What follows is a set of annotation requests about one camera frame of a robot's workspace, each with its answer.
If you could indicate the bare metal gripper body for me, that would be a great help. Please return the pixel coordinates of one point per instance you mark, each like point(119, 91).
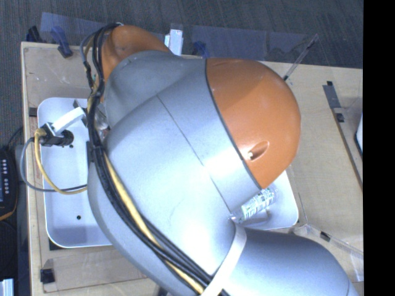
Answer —
point(101, 122)

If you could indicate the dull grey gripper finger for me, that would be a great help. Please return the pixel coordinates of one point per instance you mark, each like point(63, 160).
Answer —
point(77, 104)
point(84, 121)

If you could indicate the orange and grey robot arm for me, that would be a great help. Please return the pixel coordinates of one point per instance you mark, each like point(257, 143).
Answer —
point(172, 153)

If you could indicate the clear plastic bottle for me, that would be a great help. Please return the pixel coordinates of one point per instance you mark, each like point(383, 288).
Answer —
point(257, 203)

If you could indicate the black cylinder on white bracket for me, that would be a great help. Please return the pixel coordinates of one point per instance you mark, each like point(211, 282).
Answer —
point(63, 125)

